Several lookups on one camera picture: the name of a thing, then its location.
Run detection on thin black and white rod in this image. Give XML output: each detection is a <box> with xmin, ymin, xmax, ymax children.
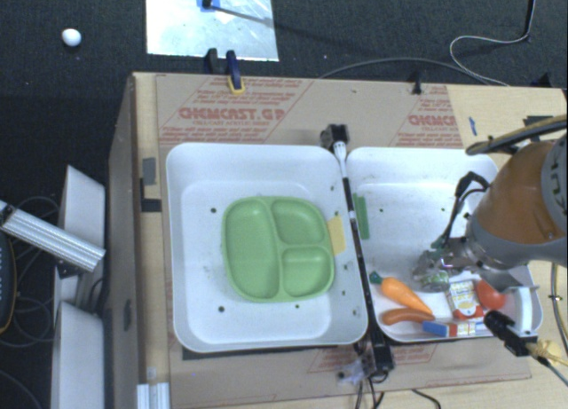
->
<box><xmin>335</xmin><ymin>140</ymin><xmax>379</xmax><ymax>347</ymax></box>

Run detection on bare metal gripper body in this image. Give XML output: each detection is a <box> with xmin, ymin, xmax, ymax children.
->
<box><xmin>412</xmin><ymin>238</ymin><xmax>485</xmax><ymax>281</ymax></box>

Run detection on orange-brown sausage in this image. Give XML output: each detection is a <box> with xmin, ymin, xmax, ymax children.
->
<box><xmin>381</xmin><ymin>307</ymin><xmax>437</xmax><ymax>327</ymax></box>

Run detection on small green and silver can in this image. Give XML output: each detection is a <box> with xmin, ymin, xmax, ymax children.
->
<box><xmin>419</xmin><ymin>270</ymin><xmax>452</xmax><ymax>294</ymax></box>

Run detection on red-orange round toy food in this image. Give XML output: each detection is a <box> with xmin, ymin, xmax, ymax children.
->
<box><xmin>476</xmin><ymin>279</ymin><xmax>508</xmax><ymax>311</ymax></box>

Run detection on yellow and white packet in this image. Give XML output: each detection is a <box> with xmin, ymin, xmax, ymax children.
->
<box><xmin>445</xmin><ymin>279</ymin><xmax>485</xmax><ymax>321</ymax></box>

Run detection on green divided plate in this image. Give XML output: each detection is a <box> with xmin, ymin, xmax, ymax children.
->
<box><xmin>220</xmin><ymin>195</ymin><xmax>336</xmax><ymax>304</ymax></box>

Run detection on yellow flat rectangle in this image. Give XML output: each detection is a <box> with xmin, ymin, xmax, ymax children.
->
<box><xmin>327</xmin><ymin>216</ymin><xmax>348</xmax><ymax>257</ymax></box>

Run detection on blue white and red packet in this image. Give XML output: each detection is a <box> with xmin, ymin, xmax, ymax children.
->
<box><xmin>421</xmin><ymin>319</ymin><xmax>490</xmax><ymax>339</ymax></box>

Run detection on black cylinder on white bracket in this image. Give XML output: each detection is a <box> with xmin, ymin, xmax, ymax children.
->
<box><xmin>483</xmin><ymin>286</ymin><xmax>540</xmax><ymax>358</ymax></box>

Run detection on orange carrot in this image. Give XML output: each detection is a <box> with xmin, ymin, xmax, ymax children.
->
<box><xmin>368</xmin><ymin>271</ymin><xmax>434</xmax><ymax>317</ymax></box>

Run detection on green flat strip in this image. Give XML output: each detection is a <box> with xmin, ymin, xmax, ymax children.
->
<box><xmin>352</xmin><ymin>193</ymin><xmax>371</xmax><ymax>240</ymax></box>

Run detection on white plastic tray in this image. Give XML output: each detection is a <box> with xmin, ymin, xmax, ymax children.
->
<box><xmin>344</xmin><ymin>146</ymin><xmax>544</xmax><ymax>344</ymax></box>
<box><xmin>165</xmin><ymin>141</ymin><xmax>370</xmax><ymax>354</ymax></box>

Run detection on brown cardboard board red print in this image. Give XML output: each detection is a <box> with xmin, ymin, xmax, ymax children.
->
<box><xmin>154</xmin><ymin>73</ymin><xmax>568</xmax><ymax>394</ymax></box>

